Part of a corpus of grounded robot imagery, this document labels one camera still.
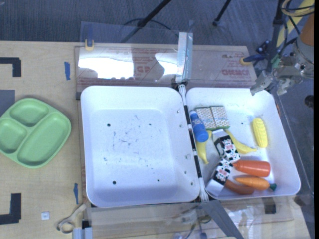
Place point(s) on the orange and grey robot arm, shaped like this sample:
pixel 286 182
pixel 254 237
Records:
pixel 307 31

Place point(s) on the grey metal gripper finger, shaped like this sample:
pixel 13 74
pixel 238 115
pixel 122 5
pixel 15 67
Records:
pixel 260 83
pixel 281 89

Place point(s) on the orange carrot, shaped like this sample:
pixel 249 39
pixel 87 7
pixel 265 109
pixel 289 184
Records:
pixel 254 182

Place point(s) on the orange patterned green carton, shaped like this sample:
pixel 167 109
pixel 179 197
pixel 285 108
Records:
pixel 205 117
pixel 220 116

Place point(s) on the brown sausage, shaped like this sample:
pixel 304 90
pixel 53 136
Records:
pixel 239 188

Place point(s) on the blue bottle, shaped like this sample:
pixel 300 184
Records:
pixel 199 128

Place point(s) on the thin black and white rod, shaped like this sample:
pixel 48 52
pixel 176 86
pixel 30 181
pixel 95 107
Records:
pixel 193 144

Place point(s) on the green divided plate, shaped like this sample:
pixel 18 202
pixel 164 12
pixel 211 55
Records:
pixel 40 138

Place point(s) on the white plastic tray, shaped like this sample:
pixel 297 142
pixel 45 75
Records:
pixel 281 138
pixel 134 146

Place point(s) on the yellow banana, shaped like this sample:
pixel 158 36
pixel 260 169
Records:
pixel 240 146
pixel 202 151

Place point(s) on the cow print carton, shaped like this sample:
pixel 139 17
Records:
pixel 220 174
pixel 228 147

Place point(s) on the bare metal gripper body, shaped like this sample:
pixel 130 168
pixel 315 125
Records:
pixel 289 71

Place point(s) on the yellow corn cob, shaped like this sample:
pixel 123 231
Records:
pixel 260 132

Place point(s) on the brown cardboard board red print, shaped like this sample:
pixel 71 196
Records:
pixel 224 66

